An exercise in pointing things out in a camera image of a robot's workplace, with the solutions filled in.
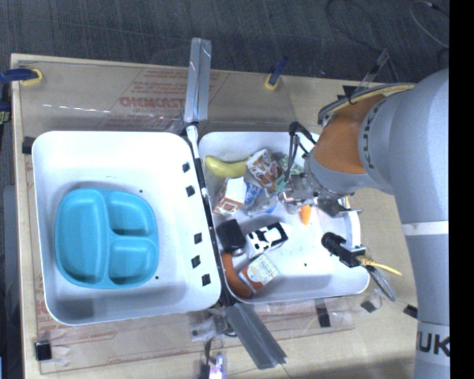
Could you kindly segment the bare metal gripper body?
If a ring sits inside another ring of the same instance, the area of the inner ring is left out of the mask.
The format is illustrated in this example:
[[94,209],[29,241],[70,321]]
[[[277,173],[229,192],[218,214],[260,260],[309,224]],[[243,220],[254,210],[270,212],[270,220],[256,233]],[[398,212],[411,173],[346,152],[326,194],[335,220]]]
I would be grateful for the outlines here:
[[304,205],[320,208],[323,189],[323,185],[307,173],[291,174],[278,199],[288,214],[296,214]]

